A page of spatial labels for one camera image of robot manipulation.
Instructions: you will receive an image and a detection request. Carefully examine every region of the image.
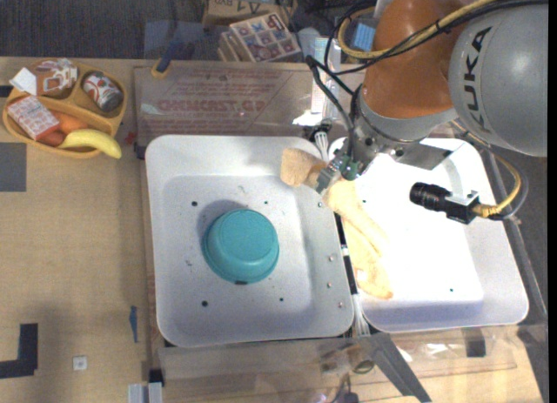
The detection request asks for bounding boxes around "black cylinder on white bracket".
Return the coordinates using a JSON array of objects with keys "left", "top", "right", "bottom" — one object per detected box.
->
[{"left": 409, "top": 144, "right": 480, "bottom": 225}]

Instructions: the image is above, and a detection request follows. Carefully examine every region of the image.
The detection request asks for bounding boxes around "yellow cloth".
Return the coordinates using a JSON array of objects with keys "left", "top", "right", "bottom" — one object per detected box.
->
[{"left": 279, "top": 146, "right": 395, "bottom": 301}]

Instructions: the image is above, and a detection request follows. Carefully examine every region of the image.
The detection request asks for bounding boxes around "thin black and white rod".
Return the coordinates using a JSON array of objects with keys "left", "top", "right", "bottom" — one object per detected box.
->
[{"left": 335, "top": 213, "right": 372, "bottom": 338}]

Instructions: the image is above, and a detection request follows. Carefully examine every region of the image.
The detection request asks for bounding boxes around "orange carrot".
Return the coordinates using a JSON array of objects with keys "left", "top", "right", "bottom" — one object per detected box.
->
[{"left": 50, "top": 111, "right": 91, "bottom": 135}]

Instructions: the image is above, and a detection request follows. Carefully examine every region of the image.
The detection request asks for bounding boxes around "red and white can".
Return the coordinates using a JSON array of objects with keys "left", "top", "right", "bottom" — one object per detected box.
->
[{"left": 81, "top": 71, "right": 124, "bottom": 113}]

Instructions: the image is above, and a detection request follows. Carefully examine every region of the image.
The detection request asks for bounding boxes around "black block with thin wires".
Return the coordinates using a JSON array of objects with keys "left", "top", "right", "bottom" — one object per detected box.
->
[{"left": 309, "top": 118, "right": 334, "bottom": 142}]

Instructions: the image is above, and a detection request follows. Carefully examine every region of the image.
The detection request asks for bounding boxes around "red and white carton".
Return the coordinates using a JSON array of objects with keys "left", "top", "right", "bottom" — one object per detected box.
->
[{"left": 8, "top": 57, "right": 79, "bottom": 97}]

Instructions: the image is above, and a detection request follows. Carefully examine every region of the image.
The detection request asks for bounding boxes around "orange-red sausage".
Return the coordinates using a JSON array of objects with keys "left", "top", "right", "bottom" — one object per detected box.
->
[{"left": 37, "top": 130, "right": 67, "bottom": 148}]

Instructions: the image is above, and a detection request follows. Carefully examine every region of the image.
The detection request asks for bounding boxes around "teal bowl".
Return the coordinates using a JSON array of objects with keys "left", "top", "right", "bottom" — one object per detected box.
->
[{"left": 200, "top": 207, "right": 281, "bottom": 285}]

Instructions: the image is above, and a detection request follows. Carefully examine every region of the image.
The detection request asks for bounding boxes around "white plastic tray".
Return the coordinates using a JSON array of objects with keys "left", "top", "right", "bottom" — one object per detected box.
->
[
  {"left": 329, "top": 136, "right": 530, "bottom": 334},
  {"left": 144, "top": 133, "right": 356, "bottom": 348}
]

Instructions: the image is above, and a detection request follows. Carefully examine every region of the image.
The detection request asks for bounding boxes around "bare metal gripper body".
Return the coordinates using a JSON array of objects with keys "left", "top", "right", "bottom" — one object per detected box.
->
[{"left": 316, "top": 125, "right": 421, "bottom": 196}]

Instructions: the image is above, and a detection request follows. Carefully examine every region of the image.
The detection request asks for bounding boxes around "brown cardboard board, red print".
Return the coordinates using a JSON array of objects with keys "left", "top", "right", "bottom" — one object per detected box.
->
[{"left": 132, "top": 59, "right": 523, "bottom": 387}]

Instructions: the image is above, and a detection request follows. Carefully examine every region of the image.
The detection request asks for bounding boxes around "orange divided plate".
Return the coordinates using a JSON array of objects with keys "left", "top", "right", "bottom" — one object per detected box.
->
[{"left": 2, "top": 57, "right": 129, "bottom": 160}]

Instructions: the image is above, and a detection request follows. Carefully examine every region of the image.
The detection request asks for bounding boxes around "yellow banana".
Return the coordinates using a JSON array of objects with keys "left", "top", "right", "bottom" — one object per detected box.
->
[{"left": 57, "top": 128, "right": 124, "bottom": 160}]

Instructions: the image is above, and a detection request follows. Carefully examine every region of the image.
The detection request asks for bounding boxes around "red and white packet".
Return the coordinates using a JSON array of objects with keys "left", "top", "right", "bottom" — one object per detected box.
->
[{"left": 5, "top": 95, "right": 61, "bottom": 142}]

